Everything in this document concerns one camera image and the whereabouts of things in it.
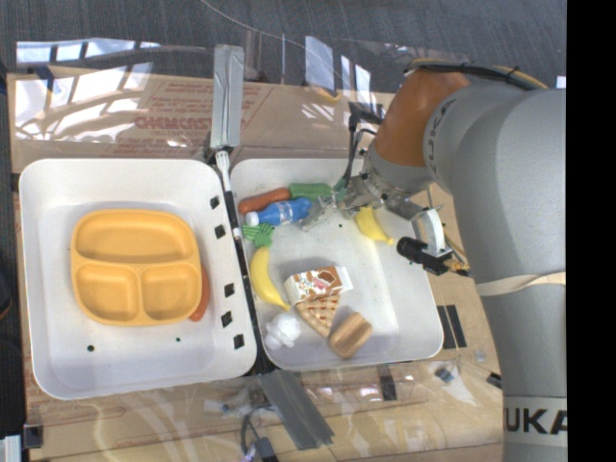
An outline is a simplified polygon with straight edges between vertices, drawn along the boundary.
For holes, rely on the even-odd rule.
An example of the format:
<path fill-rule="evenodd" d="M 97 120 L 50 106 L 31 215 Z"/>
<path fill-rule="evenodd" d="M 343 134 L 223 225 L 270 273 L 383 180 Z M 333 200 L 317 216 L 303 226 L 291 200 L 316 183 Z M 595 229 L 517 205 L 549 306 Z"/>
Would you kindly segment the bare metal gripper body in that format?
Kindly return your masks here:
<path fill-rule="evenodd" d="M 336 184 L 336 205 L 342 211 L 357 213 L 363 207 L 380 208 L 387 185 L 374 173 L 342 177 Z"/>

